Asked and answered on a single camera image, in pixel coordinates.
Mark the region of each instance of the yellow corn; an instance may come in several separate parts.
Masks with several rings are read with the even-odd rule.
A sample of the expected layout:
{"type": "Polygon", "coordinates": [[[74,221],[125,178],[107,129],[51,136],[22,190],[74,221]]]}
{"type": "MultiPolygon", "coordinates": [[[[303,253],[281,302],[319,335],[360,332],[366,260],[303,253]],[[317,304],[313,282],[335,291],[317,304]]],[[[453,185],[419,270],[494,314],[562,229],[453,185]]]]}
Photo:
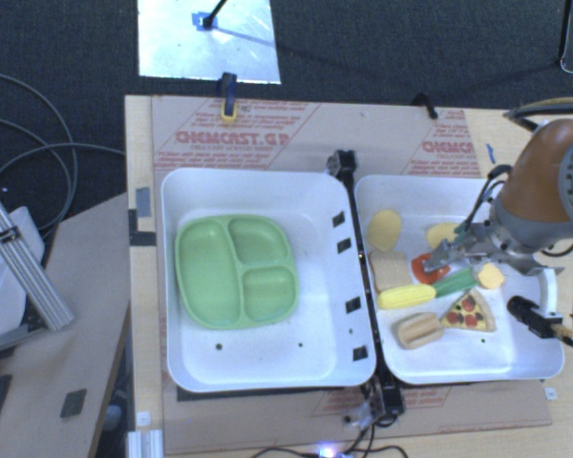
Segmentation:
{"type": "Polygon", "coordinates": [[[399,309],[431,301],[435,298],[435,288],[425,283],[396,286],[380,292],[378,307],[381,309],[399,309]]]}

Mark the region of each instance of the pizza slice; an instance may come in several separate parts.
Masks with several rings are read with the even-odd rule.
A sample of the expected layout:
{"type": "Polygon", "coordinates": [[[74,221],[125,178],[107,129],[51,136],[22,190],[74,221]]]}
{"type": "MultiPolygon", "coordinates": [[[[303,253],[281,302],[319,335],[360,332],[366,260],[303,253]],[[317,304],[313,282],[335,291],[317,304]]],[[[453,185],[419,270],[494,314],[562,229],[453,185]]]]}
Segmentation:
{"type": "Polygon", "coordinates": [[[493,332],[495,316],[482,295],[473,289],[458,299],[440,320],[444,327],[493,332]]]}

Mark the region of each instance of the wooden surface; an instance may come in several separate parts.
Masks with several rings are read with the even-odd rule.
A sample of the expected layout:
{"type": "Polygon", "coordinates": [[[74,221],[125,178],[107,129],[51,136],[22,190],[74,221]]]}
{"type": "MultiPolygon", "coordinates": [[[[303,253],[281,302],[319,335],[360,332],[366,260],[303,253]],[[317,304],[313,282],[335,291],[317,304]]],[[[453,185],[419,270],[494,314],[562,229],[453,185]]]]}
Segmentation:
{"type": "MultiPolygon", "coordinates": [[[[530,134],[509,123],[501,111],[466,110],[465,115],[475,145],[477,160],[483,175],[491,169],[487,145],[494,151],[497,163],[513,163],[530,134]]],[[[129,165],[128,198],[134,208],[137,188],[153,185],[153,148],[151,136],[150,97],[130,96],[126,99],[127,147],[129,165]]],[[[141,219],[140,230],[154,230],[152,217],[141,219]]],[[[150,263],[155,266],[155,248],[137,247],[131,250],[132,262],[150,263]]],[[[559,276],[559,310],[571,313],[573,290],[573,254],[559,260],[547,260],[549,265],[564,266],[559,276]]],[[[150,412],[149,426],[138,425],[145,431],[162,428],[161,385],[159,375],[159,321],[157,313],[157,273],[134,273],[132,292],[132,326],[134,331],[134,385],[135,411],[150,412]]],[[[551,427],[527,427],[483,432],[455,433],[436,436],[416,436],[391,440],[377,440],[375,446],[396,444],[407,450],[410,457],[496,457],[496,456],[569,456],[573,457],[573,350],[565,349],[562,373],[544,383],[553,388],[558,398],[549,403],[553,418],[551,427]]],[[[526,406],[523,401],[518,405],[526,406]]],[[[314,447],[299,448],[314,451],[314,447]]],[[[253,451],[222,453],[224,458],[244,458],[253,451]]],[[[200,456],[217,456],[206,453],[200,456]]],[[[374,456],[394,457],[398,453],[386,451],[374,456]]]]}
{"type": "Polygon", "coordinates": [[[0,413],[0,458],[95,456],[128,330],[126,198],[63,222],[47,274],[74,322],[45,331],[0,360],[12,375],[0,413]],[[69,392],[86,389],[80,414],[62,419],[69,392]]]}

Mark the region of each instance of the black rod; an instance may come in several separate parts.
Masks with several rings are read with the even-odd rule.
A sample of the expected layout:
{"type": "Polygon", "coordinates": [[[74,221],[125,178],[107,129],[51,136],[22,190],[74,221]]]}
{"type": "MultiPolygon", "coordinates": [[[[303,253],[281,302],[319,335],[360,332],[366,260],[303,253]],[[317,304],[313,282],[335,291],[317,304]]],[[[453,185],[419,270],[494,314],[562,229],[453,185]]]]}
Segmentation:
{"type": "Polygon", "coordinates": [[[214,18],[217,16],[217,13],[219,13],[219,11],[221,10],[226,1],[227,0],[221,0],[214,8],[214,10],[210,13],[210,15],[202,19],[202,25],[204,29],[212,29],[212,23],[214,22],[214,18]]]}
{"type": "Polygon", "coordinates": [[[562,30],[561,30],[561,44],[558,47],[558,61],[559,63],[564,58],[566,50],[566,39],[569,34],[569,23],[571,21],[571,4],[573,0],[564,1],[564,14],[562,15],[562,30]]]}

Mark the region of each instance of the green plate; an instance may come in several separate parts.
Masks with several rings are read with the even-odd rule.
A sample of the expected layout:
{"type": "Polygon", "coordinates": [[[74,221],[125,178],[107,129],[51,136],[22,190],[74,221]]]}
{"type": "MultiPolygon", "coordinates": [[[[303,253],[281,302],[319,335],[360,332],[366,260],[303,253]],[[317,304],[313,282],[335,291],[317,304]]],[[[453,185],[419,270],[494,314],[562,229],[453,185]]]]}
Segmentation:
{"type": "Polygon", "coordinates": [[[282,228],[260,216],[216,216],[185,224],[175,243],[180,295],[211,329],[243,329],[286,318],[297,305],[295,261],[282,228]]]}

